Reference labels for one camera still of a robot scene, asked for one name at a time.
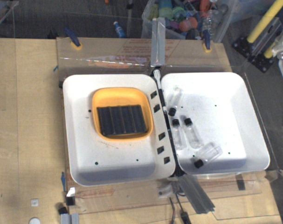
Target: black cap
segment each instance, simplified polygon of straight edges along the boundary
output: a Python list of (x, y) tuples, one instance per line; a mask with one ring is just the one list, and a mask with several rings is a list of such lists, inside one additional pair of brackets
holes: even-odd
[(178, 119), (174, 119), (173, 120), (173, 126), (177, 126), (179, 125), (179, 120)]
[(201, 166), (203, 166), (203, 161), (201, 159), (198, 159), (194, 162), (194, 165), (196, 168), (200, 168)]
[(174, 116), (175, 113), (176, 113), (176, 111), (177, 111), (177, 110), (176, 110), (175, 108), (170, 108), (168, 114), (169, 114), (170, 116)]
[(189, 125), (192, 125), (192, 124), (193, 124), (193, 122), (191, 121), (191, 119), (190, 119), (190, 118), (185, 119), (185, 120), (184, 120), (184, 122), (185, 122), (185, 125), (187, 125), (187, 126), (189, 126)]

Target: transparent bottle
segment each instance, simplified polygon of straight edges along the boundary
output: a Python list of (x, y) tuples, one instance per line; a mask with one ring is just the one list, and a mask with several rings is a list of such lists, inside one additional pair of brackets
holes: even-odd
[(169, 102), (167, 104), (168, 114), (170, 116), (173, 117), (175, 115), (183, 96), (184, 96), (183, 90), (179, 87), (176, 87), (174, 89), (172, 96), (171, 96), (171, 99), (169, 100)]
[(214, 143), (208, 143), (197, 152), (195, 155), (194, 166), (200, 168), (203, 165), (207, 165), (223, 153), (220, 146)]
[(199, 132), (194, 126), (193, 122), (190, 118), (184, 120), (185, 125), (183, 125), (183, 129), (186, 133), (188, 143), (194, 149), (198, 149), (203, 146), (202, 140), (199, 136)]
[(176, 150), (182, 150), (187, 147), (183, 128), (179, 125), (179, 120), (173, 120), (173, 142)]

